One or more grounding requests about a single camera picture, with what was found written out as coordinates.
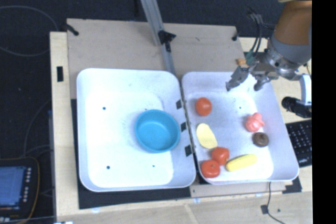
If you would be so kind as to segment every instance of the toy food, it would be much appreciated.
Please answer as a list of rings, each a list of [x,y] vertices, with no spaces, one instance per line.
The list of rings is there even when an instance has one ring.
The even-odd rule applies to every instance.
[[[219,163],[217,161],[214,161],[213,159],[204,161],[201,164],[201,172],[204,177],[217,177],[220,174],[220,171],[221,168],[219,166]]]
[[[224,165],[230,158],[230,151],[225,147],[216,147],[211,152],[211,159],[217,161],[220,165]]]
[[[255,144],[256,146],[264,147],[268,145],[269,138],[267,134],[258,132],[258,133],[253,134],[252,141],[253,141],[253,144]]]
[[[196,128],[196,136],[202,147],[215,148],[217,146],[217,139],[210,129],[209,125],[200,123]]]
[[[195,109],[200,116],[208,116],[212,110],[211,101],[208,98],[201,97],[197,99]]]
[[[261,127],[265,125],[261,118],[262,116],[258,112],[248,116],[245,123],[246,129],[250,132],[257,132]]]
[[[247,166],[255,164],[256,162],[257,162],[257,156],[255,154],[246,154],[229,160],[226,163],[225,168],[229,172],[231,172],[245,168]]]

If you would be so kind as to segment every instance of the black keyboard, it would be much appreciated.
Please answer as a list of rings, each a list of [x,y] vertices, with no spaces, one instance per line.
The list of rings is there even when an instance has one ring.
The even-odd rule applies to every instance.
[[[299,167],[312,165],[311,119],[286,124]]]

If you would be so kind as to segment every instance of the tomato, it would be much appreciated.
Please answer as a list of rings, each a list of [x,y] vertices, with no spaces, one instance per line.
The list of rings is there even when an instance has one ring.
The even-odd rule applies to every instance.
[[[224,165],[230,158],[230,151],[225,147],[218,146],[211,152],[211,158],[220,165]]]
[[[212,178],[219,175],[221,168],[217,161],[213,159],[209,159],[207,161],[202,162],[201,164],[201,172],[204,177]]]
[[[212,104],[208,98],[201,97],[197,99],[195,109],[200,116],[208,116],[212,110]]]

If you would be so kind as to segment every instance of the yellow corn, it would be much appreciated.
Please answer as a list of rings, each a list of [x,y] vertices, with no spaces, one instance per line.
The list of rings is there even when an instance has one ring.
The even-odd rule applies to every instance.
[[[257,162],[257,156],[255,154],[246,154],[229,160],[226,163],[225,168],[231,172],[250,166],[256,162]]]

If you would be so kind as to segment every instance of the pink toy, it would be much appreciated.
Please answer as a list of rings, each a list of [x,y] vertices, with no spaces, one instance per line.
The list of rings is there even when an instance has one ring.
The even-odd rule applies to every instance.
[[[245,123],[246,129],[250,132],[257,132],[265,125],[261,118],[262,116],[258,112],[254,113],[252,116],[248,116]]]

